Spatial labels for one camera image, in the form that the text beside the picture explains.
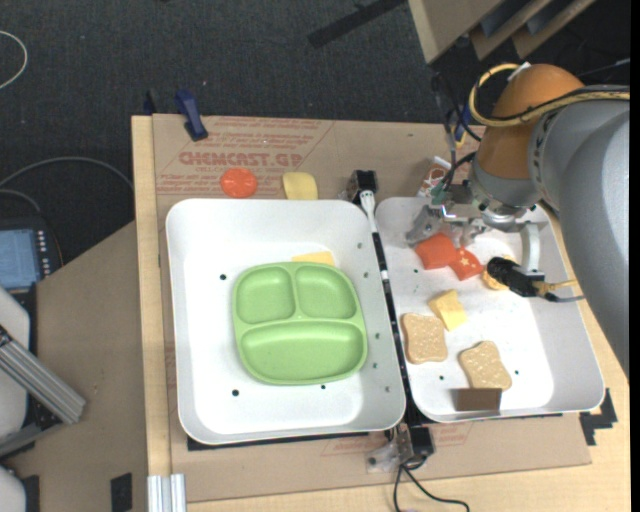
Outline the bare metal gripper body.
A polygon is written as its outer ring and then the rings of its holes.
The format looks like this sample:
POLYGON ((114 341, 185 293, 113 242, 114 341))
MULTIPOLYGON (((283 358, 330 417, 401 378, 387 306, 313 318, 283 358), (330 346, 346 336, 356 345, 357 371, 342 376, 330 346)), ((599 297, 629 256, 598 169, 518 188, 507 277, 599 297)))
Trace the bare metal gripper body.
POLYGON ((495 228, 516 230, 516 223, 536 203, 536 189, 528 182, 463 182, 435 187, 440 219, 467 232, 495 228))

